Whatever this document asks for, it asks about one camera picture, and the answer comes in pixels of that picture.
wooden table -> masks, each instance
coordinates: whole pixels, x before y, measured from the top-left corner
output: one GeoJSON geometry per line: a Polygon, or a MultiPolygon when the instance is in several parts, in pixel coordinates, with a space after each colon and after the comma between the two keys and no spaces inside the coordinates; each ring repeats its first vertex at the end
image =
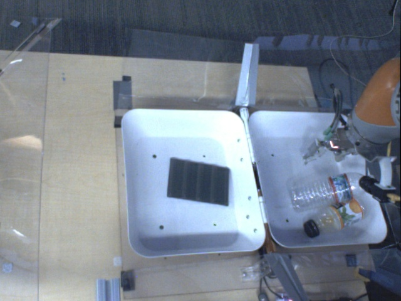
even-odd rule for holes
{"type": "MultiPolygon", "coordinates": [[[[130,75],[133,86],[144,95],[166,93],[198,100],[228,99],[235,96],[239,69],[239,64],[227,63],[50,54],[40,219],[25,220],[40,222],[39,287],[33,284],[27,295],[18,282],[8,282],[8,292],[4,293],[0,283],[1,300],[36,300],[34,295],[38,293],[40,301],[92,301],[96,295],[96,279],[119,277],[123,256],[124,267],[131,266],[129,260],[133,261],[132,266],[141,268],[164,266],[168,260],[127,257],[135,253],[127,245],[126,229],[121,227],[121,224],[125,226],[127,216],[124,215],[124,200],[118,195],[119,180],[120,192],[123,182],[118,175],[121,166],[117,168],[117,154],[121,148],[118,137],[116,143],[113,127],[113,81],[130,75]],[[12,291],[15,291],[14,297],[11,297],[12,291]]],[[[260,102],[269,99],[270,104],[313,105],[313,91],[305,68],[259,66],[258,90],[260,102]]],[[[183,260],[194,263],[201,259],[194,256],[183,260]]],[[[37,281],[33,277],[29,282],[37,281]]],[[[153,284],[163,286],[166,283],[153,284]]],[[[257,300],[257,285],[254,282],[249,288],[214,293],[202,287],[203,293],[146,300],[254,301],[257,300]]],[[[363,282],[358,280],[311,285],[310,288],[323,286],[333,291],[341,286],[341,292],[349,292],[351,296],[365,291],[363,282]]]]}

clear plastic bottle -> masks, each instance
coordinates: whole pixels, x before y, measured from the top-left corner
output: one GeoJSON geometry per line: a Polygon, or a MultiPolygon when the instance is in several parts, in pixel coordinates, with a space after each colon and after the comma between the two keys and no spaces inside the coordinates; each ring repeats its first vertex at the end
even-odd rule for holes
{"type": "Polygon", "coordinates": [[[332,233],[342,230],[359,222],[365,217],[366,209],[361,198],[353,198],[348,204],[340,207],[329,206],[311,215],[303,224],[306,235],[314,238],[320,234],[332,233]]]}
{"type": "Polygon", "coordinates": [[[292,184],[289,192],[295,210],[322,208],[330,205],[346,204],[353,195],[363,191],[359,186],[362,174],[351,172],[326,179],[292,184]]]}

bottle label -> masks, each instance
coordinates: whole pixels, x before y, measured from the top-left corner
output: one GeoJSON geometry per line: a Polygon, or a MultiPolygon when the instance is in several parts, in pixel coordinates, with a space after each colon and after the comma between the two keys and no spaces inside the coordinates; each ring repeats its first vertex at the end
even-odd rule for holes
{"type": "Polygon", "coordinates": [[[356,199],[352,199],[348,204],[339,208],[331,207],[337,214],[341,222],[341,229],[359,222],[363,218],[363,209],[356,199]]]}
{"type": "Polygon", "coordinates": [[[352,199],[352,192],[350,182],[346,174],[338,175],[335,177],[329,177],[328,181],[333,189],[336,203],[348,203],[352,199]]]}

bottle cap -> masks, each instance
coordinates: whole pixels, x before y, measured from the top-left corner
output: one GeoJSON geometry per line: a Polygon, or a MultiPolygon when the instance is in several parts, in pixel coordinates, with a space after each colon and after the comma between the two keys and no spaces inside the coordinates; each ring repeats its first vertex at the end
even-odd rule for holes
{"type": "Polygon", "coordinates": [[[314,238],[320,234],[318,226],[312,219],[303,223],[303,229],[310,238],[314,238]]]}

white tray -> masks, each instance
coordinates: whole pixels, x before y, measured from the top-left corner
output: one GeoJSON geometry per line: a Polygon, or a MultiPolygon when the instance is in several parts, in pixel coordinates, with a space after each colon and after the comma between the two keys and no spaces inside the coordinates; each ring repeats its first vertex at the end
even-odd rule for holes
{"type": "Polygon", "coordinates": [[[147,257],[257,250],[265,230],[242,120],[136,109],[122,120],[128,236],[147,257]],[[229,205],[167,197],[170,158],[228,167],[229,205]]]}
{"type": "Polygon", "coordinates": [[[365,193],[366,217],[359,223],[331,235],[309,238],[303,221],[310,214],[292,208],[287,183],[292,178],[309,179],[334,176],[343,172],[365,174],[361,156],[347,156],[336,163],[327,152],[315,161],[303,164],[302,154],[331,124],[333,114],[311,112],[255,112],[249,129],[258,166],[270,232],[274,240],[288,248],[379,243],[387,226],[379,203],[365,193]]]}

